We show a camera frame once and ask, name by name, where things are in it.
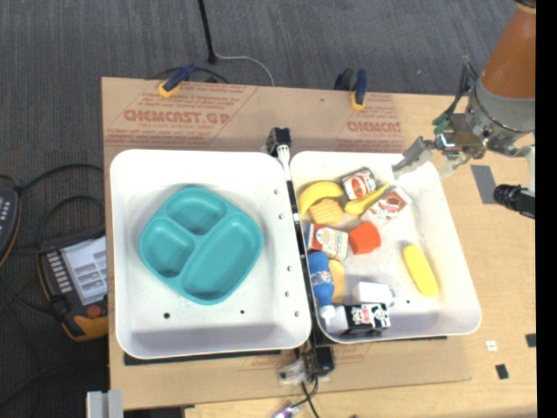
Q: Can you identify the orange cube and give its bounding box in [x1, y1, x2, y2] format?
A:
[347, 220, 383, 256]

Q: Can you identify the thin black and white rod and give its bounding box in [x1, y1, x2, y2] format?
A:
[277, 145, 319, 344]

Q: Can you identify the black block with thin wires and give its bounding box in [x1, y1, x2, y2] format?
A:
[265, 126, 293, 157]
[303, 344, 337, 377]

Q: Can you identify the brown cardboard board, red print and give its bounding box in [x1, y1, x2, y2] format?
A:
[100, 76, 473, 411]

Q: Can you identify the orange and white packet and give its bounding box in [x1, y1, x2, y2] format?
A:
[305, 223, 350, 262]

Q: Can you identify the blue bottle with white cap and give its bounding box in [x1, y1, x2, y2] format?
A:
[306, 250, 338, 321]

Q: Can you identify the black cylinder on white bracket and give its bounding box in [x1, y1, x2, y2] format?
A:
[493, 144, 537, 220]

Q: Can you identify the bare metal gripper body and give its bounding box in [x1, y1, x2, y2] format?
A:
[434, 111, 537, 161]

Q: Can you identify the yellow corn cob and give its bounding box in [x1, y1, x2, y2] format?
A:
[401, 242, 440, 299]

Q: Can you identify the teal divided plate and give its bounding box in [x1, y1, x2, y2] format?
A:
[138, 185, 265, 307]

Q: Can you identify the white plastic tray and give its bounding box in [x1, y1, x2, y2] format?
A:
[288, 150, 483, 345]
[108, 148, 312, 361]

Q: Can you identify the orange waffle biscuit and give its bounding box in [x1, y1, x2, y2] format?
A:
[308, 198, 346, 226]

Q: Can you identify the yellow banana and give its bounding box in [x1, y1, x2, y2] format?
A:
[297, 180, 347, 219]

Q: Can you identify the white block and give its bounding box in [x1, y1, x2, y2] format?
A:
[351, 280, 396, 309]

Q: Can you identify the brown and white carton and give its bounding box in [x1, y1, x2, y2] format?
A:
[360, 185, 413, 228]

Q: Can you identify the red and white can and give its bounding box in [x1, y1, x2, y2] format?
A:
[339, 167, 378, 201]

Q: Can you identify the yellow toy bread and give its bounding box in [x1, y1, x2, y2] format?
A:
[327, 259, 346, 306]

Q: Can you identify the black and white milk carton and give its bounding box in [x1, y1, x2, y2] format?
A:
[336, 302, 392, 337]

